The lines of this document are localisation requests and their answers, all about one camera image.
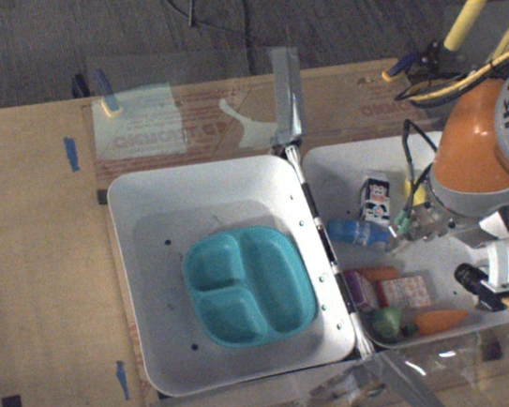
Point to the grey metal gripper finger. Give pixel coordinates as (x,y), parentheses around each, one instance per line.
(397,244)

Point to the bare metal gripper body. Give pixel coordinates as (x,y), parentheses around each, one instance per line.
(428,221)

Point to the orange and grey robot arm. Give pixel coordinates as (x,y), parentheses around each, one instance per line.
(474,150)

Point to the yellow rounded object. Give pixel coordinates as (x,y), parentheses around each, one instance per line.
(418,194)

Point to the white plastic tray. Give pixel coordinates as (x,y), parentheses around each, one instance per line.
(443,259)
(165,306)

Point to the blue plastic bottle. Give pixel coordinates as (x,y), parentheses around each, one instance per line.
(356,232)

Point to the white cow print milk carton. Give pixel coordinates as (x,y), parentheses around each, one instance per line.
(376,201)

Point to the red and white packet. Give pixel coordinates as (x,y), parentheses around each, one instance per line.
(405,293)

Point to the purple carton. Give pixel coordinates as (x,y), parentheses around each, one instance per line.
(361,291)

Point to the orange carrot with green top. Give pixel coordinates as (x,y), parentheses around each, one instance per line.
(438,320)

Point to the teal divided plate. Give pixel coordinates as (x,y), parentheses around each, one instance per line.
(271,280)

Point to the brown cardboard board red print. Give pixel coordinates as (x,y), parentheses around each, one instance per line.
(222,117)

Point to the black cylinder on white bracket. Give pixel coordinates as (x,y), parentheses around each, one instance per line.
(482,284)

